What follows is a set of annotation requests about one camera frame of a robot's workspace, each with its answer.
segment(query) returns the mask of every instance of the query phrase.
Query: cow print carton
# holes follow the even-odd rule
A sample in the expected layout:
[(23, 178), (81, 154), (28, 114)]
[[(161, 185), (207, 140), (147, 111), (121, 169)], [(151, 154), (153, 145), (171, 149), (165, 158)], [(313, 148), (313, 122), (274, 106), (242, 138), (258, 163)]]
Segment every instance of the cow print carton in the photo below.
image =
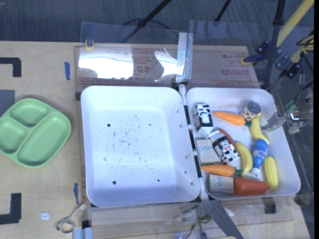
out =
[(231, 164), (239, 159), (240, 156), (235, 148), (235, 142), (224, 130), (218, 129), (212, 132), (209, 134), (209, 138), (212, 141), (213, 149), (223, 164)]
[(195, 126), (198, 134), (207, 139), (213, 130), (213, 120), (211, 118), (208, 104), (197, 104), (193, 109)]

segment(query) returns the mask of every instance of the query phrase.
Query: yellow corn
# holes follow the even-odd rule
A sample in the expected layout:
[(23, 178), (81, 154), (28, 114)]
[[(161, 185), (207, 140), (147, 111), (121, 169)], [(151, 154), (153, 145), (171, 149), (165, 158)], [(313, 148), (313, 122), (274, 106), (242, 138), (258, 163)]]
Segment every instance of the yellow corn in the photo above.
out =
[(267, 185), (271, 190), (277, 189), (278, 175), (274, 158), (270, 156), (266, 157), (263, 166)]

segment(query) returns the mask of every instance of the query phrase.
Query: orange toy food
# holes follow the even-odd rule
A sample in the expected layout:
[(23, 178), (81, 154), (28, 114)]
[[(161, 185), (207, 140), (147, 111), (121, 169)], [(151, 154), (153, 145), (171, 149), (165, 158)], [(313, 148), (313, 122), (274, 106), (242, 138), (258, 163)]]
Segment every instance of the orange toy food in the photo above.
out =
[(264, 181), (257, 181), (245, 178), (236, 178), (234, 181), (235, 195), (259, 195), (264, 194), (269, 189)]
[(235, 173), (234, 167), (231, 165), (221, 165), (221, 164), (214, 164), (214, 165), (202, 165), (201, 169), (217, 174), (217, 175), (222, 175), (222, 176), (232, 176)]
[(245, 118), (242, 115), (226, 113), (226, 112), (214, 112), (217, 117), (232, 123), (234, 125), (244, 125), (246, 123)]

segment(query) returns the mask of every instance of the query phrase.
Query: yellow pole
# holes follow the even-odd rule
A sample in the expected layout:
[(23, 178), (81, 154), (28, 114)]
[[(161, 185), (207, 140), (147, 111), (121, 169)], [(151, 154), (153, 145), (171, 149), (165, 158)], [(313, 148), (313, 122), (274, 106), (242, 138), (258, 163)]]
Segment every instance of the yellow pole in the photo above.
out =
[(294, 14), (280, 30), (277, 40), (277, 48), (282, 44), (282, 42), (286, 39), (286, 37), (290, 34), (290, 32), (294, 29), (298, 22), (303, 18), (303, 16), (307, 13), (311, 6), (313, 6), (314, 2), (315, 0), (304, 0), (300, 4)]

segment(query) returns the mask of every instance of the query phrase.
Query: white tray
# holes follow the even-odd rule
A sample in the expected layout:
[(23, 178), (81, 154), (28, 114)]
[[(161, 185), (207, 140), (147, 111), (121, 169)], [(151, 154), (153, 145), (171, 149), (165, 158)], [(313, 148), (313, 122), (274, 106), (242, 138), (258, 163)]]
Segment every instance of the white tray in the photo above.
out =
[[(194, 137), (192, 109), (207, 103), (211, 111), (239, 113), (248, 101), (262, 108), (261, 125), (277, 111), (273, 97), (261, 89), (193, 88), (186, 93)], [(81, 95), (86, 189), (98, 207), (189, 202), (199, 195), (180, 94), (166, 87), (90, 86)], [(212, 114), (214, 128), (252, 148), (249, 128)], [(232, 200), (294, 195), (300, 179), (282, 128), (267, 133), (267, 154), (276, 160), (279, 187), (254, 196), (210, 195)], [(241, 169), (241, 160), (235, 164)], [(202, 170), (207, 181), (207, 173)], [(263, 180), (263, 171), (259, 178)]]
[[(225, 122), (216, 117), (214, 111), (224, 111), (238, 114), (248, 101), (255, 101), (261, 106), (260, 125), (267, 124), (267, 120), (277, 111), (273, 96), (262, 89), (242, 89), (242, 88), (193, 88), (186, 93), (186, 102), (191, 111), (197, 103), (207, 103), (212, 112), (212, 120), (214, 129), (224, 129), (235, 142), (239, 141), (245, 144), (250, 150), (253, 148), (254, 140), (251, 137), (249, 128), (245, 125), (237, 126)], [(193, 128), (195, 123), (192, 114), (191, 123)], [(193, 130), (194, 137), (200, 137), (196, 130)], [(277, 190), (268, 190), (263, 195), (252, 196), (235, 196), (235, 195), (221, 195), (210, 193), (210, 195), (219, 200), (227, 199), (242, 199), (242, 198), (257, 198), (257, 197), (274, 197), (284, 195), (294, 195), (300, 189), (300, 179), (294, 163), (284, 129), (282, 127), (277, 130), (266, 133), (270, 141), (267, 147), (267, 155), (272, 156), (276, 161), (278, 172), (279, 186)], [(235, 169), (241, 169), (241, 159), (237, 163), (232, 164)], [(202, 170), (202, 175), (207, 182), (208, 173)], [(247, 173), (245, 177), (255, 178), (255, 176)], [(259, 180), (264, 180), (263, 170)]]
[(87, 196), (98, 207), (189, 202), (199, 195), (179, 93), (91, 86), (81, 95)]

